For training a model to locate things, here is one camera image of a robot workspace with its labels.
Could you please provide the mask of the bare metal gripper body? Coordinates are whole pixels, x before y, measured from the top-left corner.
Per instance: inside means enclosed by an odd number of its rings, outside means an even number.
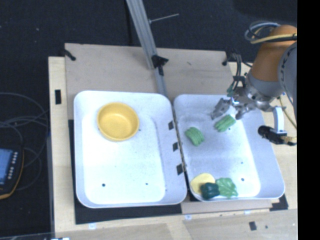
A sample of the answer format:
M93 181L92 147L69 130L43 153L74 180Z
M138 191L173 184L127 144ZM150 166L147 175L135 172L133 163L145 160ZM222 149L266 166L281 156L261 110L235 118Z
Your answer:
M271 112L274 107L271 105L273 97L266 96L254 87L237 87L232 94L233 106L250 107L251 111L259 109L263 112Z

